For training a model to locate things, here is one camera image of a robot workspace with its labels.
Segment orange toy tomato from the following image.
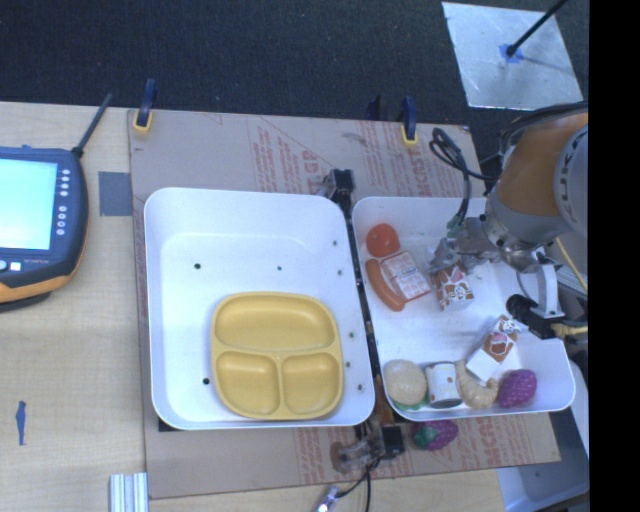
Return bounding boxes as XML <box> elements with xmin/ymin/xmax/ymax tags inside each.
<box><xmin>365</xmin><ymin>222</ymin><xmax>402</xmax><ymax>258</ymax></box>

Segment brown and white carton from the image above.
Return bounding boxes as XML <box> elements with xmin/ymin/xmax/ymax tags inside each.
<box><xmin>465</xmin><ymin>314</ymin><xmax>522</xmax><ymax>384</ymax></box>

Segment thin black and white rod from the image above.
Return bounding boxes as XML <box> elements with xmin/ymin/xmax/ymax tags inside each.
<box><xmin>338</xmin><ymin>192</ymin><xmax>387</xmax><ymax>427</ymax></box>

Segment yellow divided plate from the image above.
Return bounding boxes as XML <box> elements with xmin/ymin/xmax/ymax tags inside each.
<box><xmin>209</xmin><ymin>291</ymin><xmax>346</xmax><ymax>421</ymax></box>

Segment white can with orange dots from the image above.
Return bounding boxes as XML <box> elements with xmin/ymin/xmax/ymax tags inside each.
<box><xmin>424</xmin><ymin>361</ymin><xmax>464</xmax><ymax>410</ymax></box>

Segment brown cardboard board red print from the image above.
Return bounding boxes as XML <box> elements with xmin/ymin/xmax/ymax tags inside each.
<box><xmin>126</xmin><ymin>108</ymin><xmax>563</xmax><ymax>501</ymax></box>

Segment white plastic tray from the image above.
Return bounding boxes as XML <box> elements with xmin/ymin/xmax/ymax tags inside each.
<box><xmin>351</xmin><ymin>195</ymin><xmax>577</xmax><ymax>423</ymax></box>
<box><xmin>143</xmin><ymin>186</ymin><xmax>377</xmax><ymax>432</ymax></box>

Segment orange and white packet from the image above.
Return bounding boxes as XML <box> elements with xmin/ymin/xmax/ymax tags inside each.
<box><xmin>379</xmin><ymin>250</ymin><xmax>433</xmax><ymax>302</ymax></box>

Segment purple toy grapes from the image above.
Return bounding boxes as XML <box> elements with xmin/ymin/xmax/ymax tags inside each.
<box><xmin>410</xmin><ymin>419</ymin><xmax>460</xmax><ymax>453</ymax></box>
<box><xmin>495</xmin><ymin>368</ymin><xmax>539</xmax><ymax>410</ymax></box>

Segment black cylinder on white bracket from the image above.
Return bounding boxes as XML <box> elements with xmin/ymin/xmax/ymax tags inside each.
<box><xmin>505</xmin><ymin>262</ymin><xmax>569</xmax><ymax>341</ymax></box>

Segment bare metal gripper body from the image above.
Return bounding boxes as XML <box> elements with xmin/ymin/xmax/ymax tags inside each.
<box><xmin>448</xmin><ymin>217</ymin><xmax>551</xmax><ymax>275</ymax></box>

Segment toy burger bun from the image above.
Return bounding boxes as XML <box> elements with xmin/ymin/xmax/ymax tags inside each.
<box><xmin>382</xmin><ymin>358</ymin><xmax>430</xmax><ymax>413</ymax></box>

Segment beige toy croissant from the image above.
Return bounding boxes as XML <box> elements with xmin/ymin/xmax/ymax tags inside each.
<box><xmin>453</xmin><ymin>359</ymin><xmax>500</xmax><ymax>411</ymax></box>

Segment black block with thin wires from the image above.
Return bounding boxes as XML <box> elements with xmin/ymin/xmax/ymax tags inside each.
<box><xmin>378</xmin><ymin>424</ymin><xmax>407</xmax><ymax>459</ymax></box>
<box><xmin>321</xmin><ymin>168</ymin><xmax>357</xmax><ymax>202</ymax></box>

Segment giraffe print carton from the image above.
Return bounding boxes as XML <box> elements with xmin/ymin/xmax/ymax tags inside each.
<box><xmin>430</xmin><ymin>263</ymin><xmax>476</xmax><ymax>312</ymax></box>

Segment orange toy sausage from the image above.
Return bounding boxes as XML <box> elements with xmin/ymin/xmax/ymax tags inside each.
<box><xmin>364</xmin><ymin>257</ymin><xmax>407</xmax><ymax>313</ymax></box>

